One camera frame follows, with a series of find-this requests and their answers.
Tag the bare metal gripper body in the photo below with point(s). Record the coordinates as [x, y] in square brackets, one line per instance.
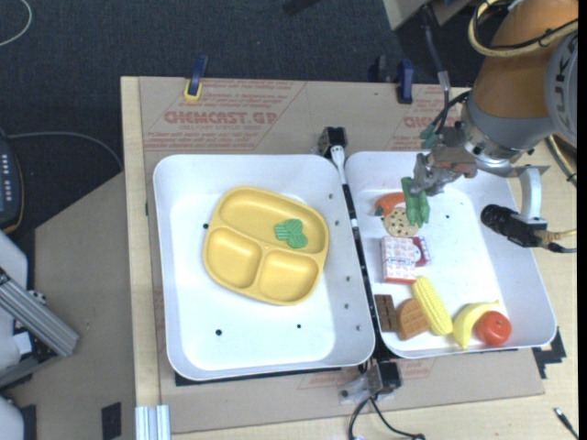
[458, 161]

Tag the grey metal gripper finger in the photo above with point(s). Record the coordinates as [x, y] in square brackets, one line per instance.
[441, 183]
[422, 174]

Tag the green asparagus bunch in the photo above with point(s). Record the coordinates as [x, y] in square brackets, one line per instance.
[415, 211]

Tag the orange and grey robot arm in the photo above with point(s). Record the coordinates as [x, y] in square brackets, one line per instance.
[513, 80]

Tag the orange carrot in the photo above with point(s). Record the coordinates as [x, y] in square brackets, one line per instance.
[387, 202]

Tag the chocolate chip biscuit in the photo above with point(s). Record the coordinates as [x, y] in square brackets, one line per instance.
[398, 223]

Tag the thin black and white rod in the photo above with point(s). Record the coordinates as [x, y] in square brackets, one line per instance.
[351, 209]

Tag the orange and white carton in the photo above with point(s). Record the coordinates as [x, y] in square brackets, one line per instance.
[401, 259]

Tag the white plastic tray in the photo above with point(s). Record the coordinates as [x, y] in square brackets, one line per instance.
[481, 268]
[257, 337]

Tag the yellow corn cob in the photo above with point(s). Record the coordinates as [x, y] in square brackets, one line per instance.
[433, 307]

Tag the brown chocolate bar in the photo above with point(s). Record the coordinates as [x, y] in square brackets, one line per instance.
[384, 312]

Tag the brown waffle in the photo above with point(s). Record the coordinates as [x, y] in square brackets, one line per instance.
[410, 321]

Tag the green lettuce leaf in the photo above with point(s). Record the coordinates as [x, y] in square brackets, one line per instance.
[291, 233]

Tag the yellow banana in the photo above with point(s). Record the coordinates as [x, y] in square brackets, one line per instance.
[463, 326]

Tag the red tomato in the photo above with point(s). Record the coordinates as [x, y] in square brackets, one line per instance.
[494, 329]

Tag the brown cardboard board red print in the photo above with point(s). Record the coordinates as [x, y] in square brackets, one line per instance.
[257, 113]

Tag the yellow divided plate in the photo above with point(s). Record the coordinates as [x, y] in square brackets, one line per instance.
[238, 255]

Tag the black cylinder on white bracket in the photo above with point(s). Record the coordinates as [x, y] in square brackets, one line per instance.
[509, 225]

